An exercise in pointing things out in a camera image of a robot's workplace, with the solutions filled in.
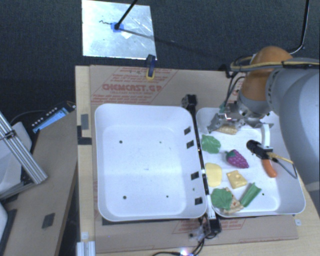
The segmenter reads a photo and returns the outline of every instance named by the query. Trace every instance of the cheese slice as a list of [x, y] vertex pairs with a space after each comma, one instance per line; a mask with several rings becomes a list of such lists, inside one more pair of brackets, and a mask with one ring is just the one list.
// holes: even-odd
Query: cheese slice
[[222, 169], [215, 163], [207, 162], [205, 164], [205, 173], [209, 187], [217, 187], [221, 184]]
[[237, 189], [247, 185], [247, 180], [237, 171], [228, 172], [227, 177], [233, 189]]

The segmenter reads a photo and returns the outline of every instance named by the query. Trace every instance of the black pole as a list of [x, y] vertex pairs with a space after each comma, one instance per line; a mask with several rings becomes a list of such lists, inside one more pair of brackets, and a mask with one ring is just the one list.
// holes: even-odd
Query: black pole
[[119, 20], [119, 22], [117, 24], [114, 25], [114, 29], [115, 30], [119, 30], [120, 24], [121, 22], [124, 21], [124, 19], [126, 18], [126, 16], [128, 15], [128, 13], [131, 11], [131, 9], [135, 6], [135, 4], [138, 2], [138, 0], [133, 0], [132, 4], [130, 5], [130, 7], [128, 8], [128, 10], [126, 10], [126, 12], [124, 13], [124, 15], [121, 17], [121, 19]]

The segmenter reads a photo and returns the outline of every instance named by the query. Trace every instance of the empty white tray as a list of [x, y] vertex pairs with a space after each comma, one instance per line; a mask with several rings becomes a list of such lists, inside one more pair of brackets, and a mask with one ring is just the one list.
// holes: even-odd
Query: empty white tray
[[[305, 208], [306, 201], [299, 180], [291, 177], [276, 163], [272, 163], [272, 166], [277, 171], [277, 177], [270, 178], [266, 174], [261, 160], [247, 149], [246, 145], [249, 140], [262, 142], [261, 130], [253, 129], [246, 125], [243, 126], [236, 135], [228, 135], [218, 131], [213, 131], [209, 134], [207, 126], [210, 125], [212, 118], [218, 112], [218, 108], [205, 107], [201, 108], [196, 114], [200, 138], [203, 134], [210, 135], [221, 143], [218, 154], [210, 154], [202, 151], [204, 163], [217, 164], [222, 168], [222, 181], [221, 185], [217, 188], [222, 189], [228, 187], [238, 200], [242, 198], [252, 183], [255, 183], [262, 191], [248, 207], [245, 207], [241, 211], [224, 214], [220, 208], [213, 207], [214, 211], [226, 218], [286, 215], [302, 212]], [[273, 147], [273, 151], [283, 157], [289, 158], [280, 132], [278, 117], [272, 113], [267, 117], [267, 120], [262, 121], [265, 123], [274, 123], [274, 126], [270, 129], [270, 146]], [[231, 151], [233, 149], [238, 150], [244, 158], [246, 158], [249, 168], [236, 168], [226, 161], [225, 151]], [[289, 164], [287, 167], [293, 172], [292, 165]], [[238, 170], [247, 180], [248, 184], [246, 186], [232, 189], [226, 173], [234, 170]], [[210, 193], [212, 193], [213, 190], [213, 187], [209, 187]]]
[[95, 111], [98, 208], [113, 222], [189, 219], [207, 208], [197, 141], [182, 107], [103, 104]]

